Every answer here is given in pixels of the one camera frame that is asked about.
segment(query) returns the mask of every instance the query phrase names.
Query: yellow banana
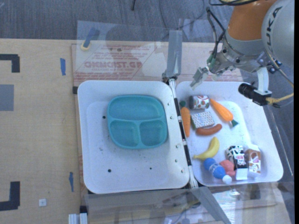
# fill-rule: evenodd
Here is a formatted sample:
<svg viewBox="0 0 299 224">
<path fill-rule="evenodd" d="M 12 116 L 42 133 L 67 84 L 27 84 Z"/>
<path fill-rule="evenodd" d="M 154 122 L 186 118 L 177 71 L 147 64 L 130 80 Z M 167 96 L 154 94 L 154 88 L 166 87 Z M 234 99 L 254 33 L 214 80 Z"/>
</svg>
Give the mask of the yellow banana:
<svg viewBox="0 0 299 224">
<path fill-rule="evenodd" d="M 201 159 L 201 160 L 205 160 L 206 158 L 212 158 L 218 152 L 219 147 L 220 147 L 219 140 L 217 139 L 217 137 L 213 137 L 210 142 L 209 148 L 199 155 L 194 155 L 193 158 Z"/>
</svg>

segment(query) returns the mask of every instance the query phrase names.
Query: hot dog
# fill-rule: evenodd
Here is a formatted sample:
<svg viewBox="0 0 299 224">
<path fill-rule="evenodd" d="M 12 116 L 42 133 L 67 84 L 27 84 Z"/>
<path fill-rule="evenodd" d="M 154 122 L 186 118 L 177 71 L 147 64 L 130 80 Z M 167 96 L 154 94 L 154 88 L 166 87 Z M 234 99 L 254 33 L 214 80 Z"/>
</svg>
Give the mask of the hot dog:
<svg viewBox="0 0 299 224">
<path fill-rule="evenodd" d="M 217 133 L 222 129 L 222 124 L 216 124 L 215 126 L 211 128 L 197 128 L 196 134 L 198 135 L 211 135 L 214 133 Z"/>
</svg>

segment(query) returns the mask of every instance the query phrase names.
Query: teal plate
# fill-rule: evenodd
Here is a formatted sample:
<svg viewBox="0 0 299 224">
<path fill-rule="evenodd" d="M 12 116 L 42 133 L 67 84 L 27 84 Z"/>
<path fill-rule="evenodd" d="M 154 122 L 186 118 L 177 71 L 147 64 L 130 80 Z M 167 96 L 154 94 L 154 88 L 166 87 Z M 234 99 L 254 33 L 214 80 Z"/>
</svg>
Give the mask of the teal plate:
<svg viewBox="0 0 299 224">
<path fill-rule="evenodd" d="M 153 148 L 167 139 L 167 121 L 162 103 L 146 95 L 114 97 L 107 120 L 113 142 L 123 148 Z"/>
</svg>

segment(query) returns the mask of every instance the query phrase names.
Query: dark floor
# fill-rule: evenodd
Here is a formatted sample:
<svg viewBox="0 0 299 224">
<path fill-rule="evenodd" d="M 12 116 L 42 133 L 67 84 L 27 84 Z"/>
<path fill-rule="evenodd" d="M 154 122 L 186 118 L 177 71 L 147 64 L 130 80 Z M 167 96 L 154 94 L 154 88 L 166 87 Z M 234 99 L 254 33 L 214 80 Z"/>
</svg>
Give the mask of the dark floor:
<svg viewBox="0 0 299 224">
<path fill-rule="evenodd" d="M 115 32 L 105 39 L 161 40 L 165 28 L 177 29 L 196 20 L 184 32 L 185 42 L 213 42 L 206 18 L 209 0 L 0 0 L 0 38 L 70 39 L 82 38 L 85 22 L 109 23 Z M 229 6 L 211 6 L 226 28 L 233 11 Z M 282 69 L 293 81 L 294 70 Z M 291 93 L 282 76 L 269 74 L 269 90 L 274 97 Z M 281 187 L 294 222 L 294 102 L 285 101 L 280 109 L 265 107 L 278 152 L 285 168 Z"/>
</svg>

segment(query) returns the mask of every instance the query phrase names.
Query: soda can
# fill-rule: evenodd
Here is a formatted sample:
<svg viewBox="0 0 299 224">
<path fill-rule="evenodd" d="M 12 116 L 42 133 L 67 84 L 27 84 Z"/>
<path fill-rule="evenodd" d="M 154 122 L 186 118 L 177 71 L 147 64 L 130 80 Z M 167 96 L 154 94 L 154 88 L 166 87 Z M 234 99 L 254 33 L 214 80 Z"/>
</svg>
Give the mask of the soda can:
<svg viewBox="0 0 299 224">
<path fill-rule="evenodd" d="M 210 106 L 210 100 L 207 95 L 192 95 L 189 97 L 189 108 L 206 109 Z"/>
</svg>

